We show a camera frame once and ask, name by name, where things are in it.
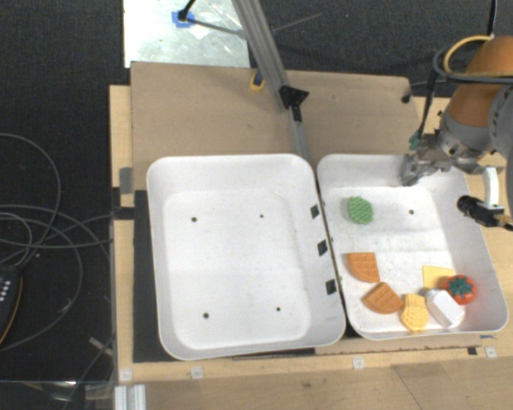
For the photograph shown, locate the orange waffle piece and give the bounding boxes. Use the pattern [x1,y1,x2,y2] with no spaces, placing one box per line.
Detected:
[361,281,405,316]
[345,251,381,284]

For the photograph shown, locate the yellow cheese wedge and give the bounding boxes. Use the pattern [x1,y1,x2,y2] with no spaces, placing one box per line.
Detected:
[422,264,457,291]

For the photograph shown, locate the black cylinder on white bracket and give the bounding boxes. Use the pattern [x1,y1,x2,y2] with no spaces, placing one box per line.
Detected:
[456,166,513,232]

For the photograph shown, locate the yellow pineapple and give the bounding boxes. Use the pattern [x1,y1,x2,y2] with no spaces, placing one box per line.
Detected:
[400,293,430,333]

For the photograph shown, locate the white plastic tray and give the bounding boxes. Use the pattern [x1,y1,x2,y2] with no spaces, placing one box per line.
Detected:
[145,153,348,362]
[315,153,510,343]

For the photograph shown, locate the thin black rod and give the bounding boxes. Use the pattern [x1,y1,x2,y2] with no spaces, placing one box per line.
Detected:
[314,176,349,329]

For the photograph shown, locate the red tomato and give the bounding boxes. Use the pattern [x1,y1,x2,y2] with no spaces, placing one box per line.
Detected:
[441,273,477,307]

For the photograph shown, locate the white bottle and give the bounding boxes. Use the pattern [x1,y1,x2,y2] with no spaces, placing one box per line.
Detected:
[423,288,467,330]

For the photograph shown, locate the green grapes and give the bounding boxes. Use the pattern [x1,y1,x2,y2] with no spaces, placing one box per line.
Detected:
[346,196,375,226]

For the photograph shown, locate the brown cardboard board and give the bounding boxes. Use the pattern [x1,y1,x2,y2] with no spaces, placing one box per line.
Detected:
[130,61,484,356]

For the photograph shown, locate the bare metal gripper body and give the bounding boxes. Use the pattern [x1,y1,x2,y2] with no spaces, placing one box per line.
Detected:
[414,131,488,174]

